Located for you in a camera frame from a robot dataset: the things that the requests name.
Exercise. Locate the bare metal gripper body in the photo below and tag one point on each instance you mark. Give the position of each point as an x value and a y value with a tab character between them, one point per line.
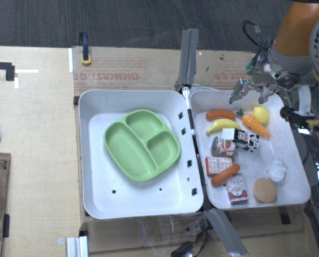
269	77

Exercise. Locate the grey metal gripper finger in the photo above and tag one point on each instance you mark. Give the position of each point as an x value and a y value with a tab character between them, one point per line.
239	90
265	95

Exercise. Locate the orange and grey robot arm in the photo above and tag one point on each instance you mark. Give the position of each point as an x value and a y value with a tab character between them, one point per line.
296	28

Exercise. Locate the yellow lemon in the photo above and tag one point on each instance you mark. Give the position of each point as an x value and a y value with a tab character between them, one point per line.
261	114

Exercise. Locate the orange sausage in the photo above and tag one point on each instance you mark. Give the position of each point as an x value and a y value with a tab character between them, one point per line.
225	175
220	114

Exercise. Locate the orange carrot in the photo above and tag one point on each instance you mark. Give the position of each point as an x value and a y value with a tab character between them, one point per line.
253	124

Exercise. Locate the yellow banana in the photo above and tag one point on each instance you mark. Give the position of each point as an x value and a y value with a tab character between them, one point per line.
222	124

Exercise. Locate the small white carton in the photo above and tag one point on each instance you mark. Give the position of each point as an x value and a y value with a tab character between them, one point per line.
228	133

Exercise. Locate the black and white cow carton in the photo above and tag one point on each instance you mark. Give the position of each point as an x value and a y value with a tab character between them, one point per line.
247	140

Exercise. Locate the orange and white carton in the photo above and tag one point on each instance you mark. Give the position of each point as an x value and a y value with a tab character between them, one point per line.
222	147

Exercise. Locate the white plastic tray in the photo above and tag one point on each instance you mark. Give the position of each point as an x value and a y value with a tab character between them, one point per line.
255	159
137	197

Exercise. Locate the orange patterned packet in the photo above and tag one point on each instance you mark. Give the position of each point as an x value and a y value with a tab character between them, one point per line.
215	165

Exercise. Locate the tan round biscuit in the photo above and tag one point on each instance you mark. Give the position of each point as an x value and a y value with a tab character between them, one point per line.
265	190

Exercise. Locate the red and white carton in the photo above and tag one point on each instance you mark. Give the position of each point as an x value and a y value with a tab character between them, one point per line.
237	190

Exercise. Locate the brown cardboard board red print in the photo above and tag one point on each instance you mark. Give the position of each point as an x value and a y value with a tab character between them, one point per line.
127	74

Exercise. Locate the green divided plate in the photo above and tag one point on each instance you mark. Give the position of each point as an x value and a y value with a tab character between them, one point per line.
132	149

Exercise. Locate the black cylinder on white bracket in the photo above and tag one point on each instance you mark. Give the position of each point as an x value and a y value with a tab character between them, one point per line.
296	116

